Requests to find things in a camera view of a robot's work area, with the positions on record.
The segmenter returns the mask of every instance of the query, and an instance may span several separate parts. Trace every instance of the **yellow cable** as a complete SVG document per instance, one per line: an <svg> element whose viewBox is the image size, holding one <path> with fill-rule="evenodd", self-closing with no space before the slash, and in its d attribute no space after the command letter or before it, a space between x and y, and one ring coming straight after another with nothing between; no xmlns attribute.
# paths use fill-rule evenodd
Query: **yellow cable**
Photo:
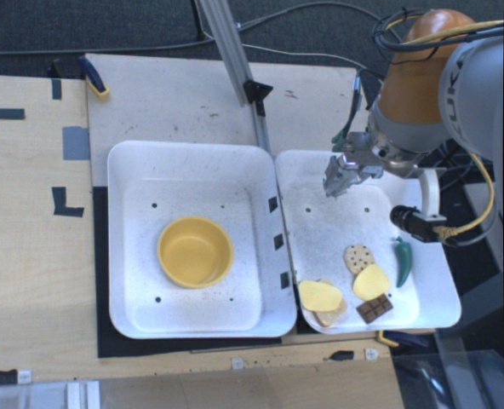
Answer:
<svg viewBox="0 0 504 409"><path fill-rule="evenodd" d="M448 238L449 236L455 236L459 233L463 233L466 232L467 230L475 228L477 225L479 225L481 222L484 221L484 219L487 217L487 215L492 210L492 207L494 206L494 185L492 183L492 180L490 179L489 172L485 169L481 160L479 160L479 158L474 153L468 152L467 154L469 154L470 158L472 158L472 161L479 168L481 176L483 176L483 178L487 182L487 187L489 188L489 202L487 203L487 207L485 208L483 213L478 218L476 218L472 222L469 222L468 224L465 224L464 226L461 226L459 228L448 228L446 226L437 226L433 228L433 231L437 233L439 238L441 239Z"/></svg>
<svg viewBox="0 0 504 409"><path fill-rule="evenodd" d="M403 23L404 21L407 21L407 20L413 20L414 18L421 18L422 15L411 15L407 18L402 18L400 20L394 20L392 23L390 23L387 28L385 29L385 31L389 30L389 29L392 29L395 25L399 24L399 23Z"/></svg>
<svg viewBox="0 0 504 409"><path fill-rule="evenodd" d="M444 31L432 33L431 35L426 35L425 37L418 37L417 39L413 39L412 41L408 41L407 43L402 43L402 45L429 43L430 41L436 39L462 35L464 33L474 32L478 29L500 26L503 24L503 22L504 20L484 21L481 23L468 24L465 26L457 26L451 29L446 29Z"/></svg>

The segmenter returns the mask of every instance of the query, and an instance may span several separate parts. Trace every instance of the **wooden board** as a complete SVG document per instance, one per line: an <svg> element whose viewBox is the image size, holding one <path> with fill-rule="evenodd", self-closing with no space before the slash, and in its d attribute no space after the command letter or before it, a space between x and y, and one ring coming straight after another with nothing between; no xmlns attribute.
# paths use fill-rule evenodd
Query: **wooden board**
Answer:
<svg viewBox="0 0 504 409"><path fill-rule="evenodd" d="M86 86L63 80L62 100L53 100L51 89L49 79L0 77L0 108L26 115L0 120L0 371L31 370L33 381L47 382L229 371L232 358L246 369L309 366L332 362L337 350L354 351L357 360L366 348L389 357L386 346L361 334L98 359L90 162L64 160L62 146L64 127L89 127ZM83 216L54 215L52 187L65 187L67 205L83 207ZM397 389L393 374L387 383Z"/></svg>
<svg viewBox="0 0 504 409"><path fill-rule="evenodd" d="M112 409L403 409L392 362L353 360L240 372L106 380L101 401Z"/></svg>

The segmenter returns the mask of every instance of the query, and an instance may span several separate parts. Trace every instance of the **black clamp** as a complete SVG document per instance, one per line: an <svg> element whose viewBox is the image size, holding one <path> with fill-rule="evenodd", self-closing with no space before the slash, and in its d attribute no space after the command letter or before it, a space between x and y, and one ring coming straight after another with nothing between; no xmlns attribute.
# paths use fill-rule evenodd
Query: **black clamp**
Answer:
<svg viewBox="0 0 504 409"><path fill-rule="evenodd" d="M266 116L266 109L263 106L263 100L272 91L272 86L260 84L254 80L247 80L243 84L244 93L249 103L255 103L255 110L260 117Z"/></svg>
<svg viewBox="0 0 504 409"><path fill-rule="evenodd" d="M63 63L61 59L55 59L49 64L48 70L46 71L49 78L63 78Z"/></svg>

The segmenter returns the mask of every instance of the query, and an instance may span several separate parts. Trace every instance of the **white sink basin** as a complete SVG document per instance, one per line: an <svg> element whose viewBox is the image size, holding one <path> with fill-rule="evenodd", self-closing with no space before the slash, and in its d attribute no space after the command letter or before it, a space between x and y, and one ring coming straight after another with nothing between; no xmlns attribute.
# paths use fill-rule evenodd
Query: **white sink basin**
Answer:
<svg viewBox="0 0 504 409"><path fill-rule="evenodd" d="M132 338L279 337L296 306L272 157L258 147L125 141L108 157L109 303ZM187 289L158 262L181 216L220 224L234 261L218 284Z"/></svg>
<svg viewBox="0 0 504 409"><path fill-rule="evenodd" d="M351 333L452 326L461 316L443 246L424 244L401 232L390 221L396 205L421 207L418 180L384 173L349 188L337 199L324 193L324 171L332 152L287 151L276 158L277 180L296 282L329 279L347 303L347 311L330 327L322 327L303 309L308 324L323 333ZM396 287L398 261L395 239L411 244L414 262L410 277ZM354 276L343 261L349 245L367 245L391 282L386 292L393 308L366 324L356 307L364 301L352 292Z"/></svg>

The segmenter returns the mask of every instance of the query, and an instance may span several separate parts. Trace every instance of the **toy bread slice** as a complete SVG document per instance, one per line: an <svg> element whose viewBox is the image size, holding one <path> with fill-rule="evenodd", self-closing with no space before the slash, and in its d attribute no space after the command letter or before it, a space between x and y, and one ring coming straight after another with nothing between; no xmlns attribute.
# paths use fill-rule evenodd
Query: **toy bread slice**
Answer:
<svg viewBox="0 0 504 409"><path fill-rule="evenodd" d="M352 284L352 292L368 302L390 288L390 280L378 265L369 265L362 270Z"/></svg>
<svg viewBox="0 0 504 409"><path fill-rule="evenodd" d="M349 245L345 249L343 260L345 261L346 267L355 276L367 266L375 263L373 253L369 247L362 244Z"/></svg>
<svg viewBox="0 0 504 409"><path fill-rule="evenodd" d="M312 312L336 310L343 298L341 291L332 285L313 280L303 280L298 285L301 305Z"/></svg>
<svg viewBox="0 0 504 409"><path fill-rule="evenodd" d="M321 279L320 283L325 283L326 285L331 285L331 282L327 279ZM334 310L330 310L328 312L314 312L314 318L317 319L317 322L322 327L330 327L334 324L334 321L341 314L344 314L347 311L347 302L345 302L344 298L341 298L339 302L339 306Z"/></svg>

